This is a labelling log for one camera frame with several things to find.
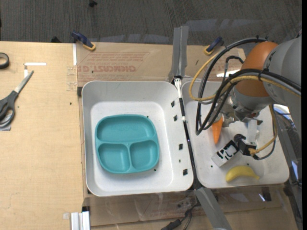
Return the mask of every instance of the table surface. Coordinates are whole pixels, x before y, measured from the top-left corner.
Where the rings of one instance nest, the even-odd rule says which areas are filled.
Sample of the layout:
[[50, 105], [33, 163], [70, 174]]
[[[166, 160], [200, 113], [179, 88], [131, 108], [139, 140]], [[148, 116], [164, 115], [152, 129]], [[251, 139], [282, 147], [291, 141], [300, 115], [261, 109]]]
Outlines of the table surface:
[[[25, 62], [47, 63], [28, 66], [34, 74], [15, 102], [12, 128], [0, 132], [0, 229], [68, 230], [67, 216], [81, 211], [79, 99], [75, 91], [66, 90], [67, 67], [73, 66], [72, 47], [73, 44], [0, 42], [0, 52], [10, 57], [10, 66], [0, 70], [0, 99], [21, 82]], [[258, 227], [295, 229], [288, 198], [282, 196], [282, 203], [280, 208], [257, 210], [254, 215], [244, 212], [240, 217], [239, 213], [230, 213], [227, 218], [234, 229], [246, 226], [242, 217], [253, 219], [254, 225], [264, 217]], [[161, 229], [169, 222], [146, 223], [146, 228]], [[195, 217], [190, 229], [204, 226], [204, 222], [210, 226], [206, 217]], [[144, 223], [134, 223], [109, 225], [106, 229], [144, 227]]]

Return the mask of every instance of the black scissors handle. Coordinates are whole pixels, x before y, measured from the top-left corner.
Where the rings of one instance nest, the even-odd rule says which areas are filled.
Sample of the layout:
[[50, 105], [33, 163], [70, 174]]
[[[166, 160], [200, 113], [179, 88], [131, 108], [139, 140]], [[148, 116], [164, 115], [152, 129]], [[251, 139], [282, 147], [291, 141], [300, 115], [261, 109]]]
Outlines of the black scissors handle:
[[11, 117], [6, 120], [4, 123], [11, 121], [15, 115], [15, 100], [18, 96], [16, 91], [12, 91], [7, 97], [0, 100], [0, 120], [2, 120], [9, 110], [12, 110]]

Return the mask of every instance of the yellow banana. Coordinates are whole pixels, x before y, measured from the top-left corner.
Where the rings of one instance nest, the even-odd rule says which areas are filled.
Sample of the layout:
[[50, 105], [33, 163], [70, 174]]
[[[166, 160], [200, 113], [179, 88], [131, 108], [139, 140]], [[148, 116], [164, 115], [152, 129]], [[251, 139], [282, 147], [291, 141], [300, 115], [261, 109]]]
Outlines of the yellow banana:
[[246, 165], [239, 165], [231, 168], [226, 174], [226, 181], [230, 182], [233, 179], [236, 179], [239, 176], [250, 176], [255, 179], [259, 179], [260, 177], [255, 174], [252, 168]]

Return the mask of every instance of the gray floor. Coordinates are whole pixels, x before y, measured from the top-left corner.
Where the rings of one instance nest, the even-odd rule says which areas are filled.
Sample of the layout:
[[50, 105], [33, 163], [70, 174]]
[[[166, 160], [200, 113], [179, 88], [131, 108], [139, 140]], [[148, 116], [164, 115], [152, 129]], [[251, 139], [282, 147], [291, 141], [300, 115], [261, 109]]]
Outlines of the gray floor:
[[189, 45], [226, 44], [255, 35], [281, 43], [302, 28], [302, 0], [0, 0], [2, 41], [93, 41], [172, 44], [189, 26]]

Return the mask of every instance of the blue and yellow clamp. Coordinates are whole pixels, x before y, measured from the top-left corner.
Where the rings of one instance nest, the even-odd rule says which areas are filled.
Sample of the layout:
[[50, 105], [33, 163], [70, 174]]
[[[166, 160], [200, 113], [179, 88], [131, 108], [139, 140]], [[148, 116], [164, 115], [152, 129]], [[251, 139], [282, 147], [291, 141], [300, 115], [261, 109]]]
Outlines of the blue and yellow clamp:
[[91, 43], [86, 36], [82, 35], [81, 33], [78, 33], [76, 31], [72, 32], [72, 37], [74, 38], [74, 43], [76, 41], [80, 41], [81, 43], [83, 43], [83, 47], [89, 49], [89, 50], [94, 50], [96, 48], [96, 45]]
[[211, 43], [210, 45], [208, 45], [207, 47], [205, 47], [205, 49], [203, 50], [203, 52], [206, 55], [210, 55], [212, 54], [212, 52], [214, 51], [214, 48], [217, 46], [222, 46], [224, 44], [224, 41], [221, 37], [216, 38], [213, 43]]

